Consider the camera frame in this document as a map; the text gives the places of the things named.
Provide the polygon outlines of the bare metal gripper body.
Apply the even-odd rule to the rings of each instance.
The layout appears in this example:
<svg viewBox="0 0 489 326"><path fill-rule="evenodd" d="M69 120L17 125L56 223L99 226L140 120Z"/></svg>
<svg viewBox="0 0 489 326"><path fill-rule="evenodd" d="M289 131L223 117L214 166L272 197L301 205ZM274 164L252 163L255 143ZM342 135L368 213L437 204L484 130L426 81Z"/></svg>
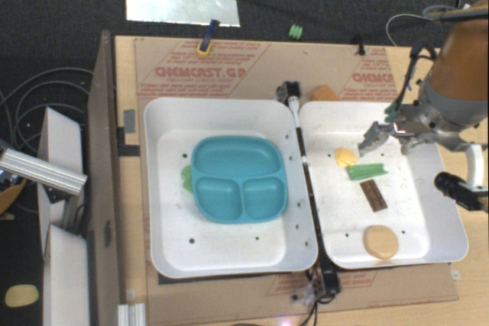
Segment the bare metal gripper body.
<svg viewBox="0 0 489 326"><path fill-rule="evenodd" d="M465 152L472 142L461 138L464 125L448 121L429 104L402 104L393 117L399 142L407 137L422 138L424 144L439 144L451 152Z"/></svg>

